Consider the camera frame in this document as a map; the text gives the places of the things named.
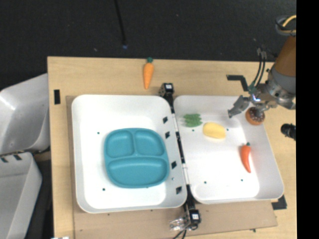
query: yellow toy food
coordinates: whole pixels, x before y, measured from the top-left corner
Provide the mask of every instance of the yellow toy food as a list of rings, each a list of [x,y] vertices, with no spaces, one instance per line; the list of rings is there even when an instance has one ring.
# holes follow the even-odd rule
[[[203,126],[203,133],[206,136],[223,139],[226,137],[226,129],[217,123],[207,122]]]

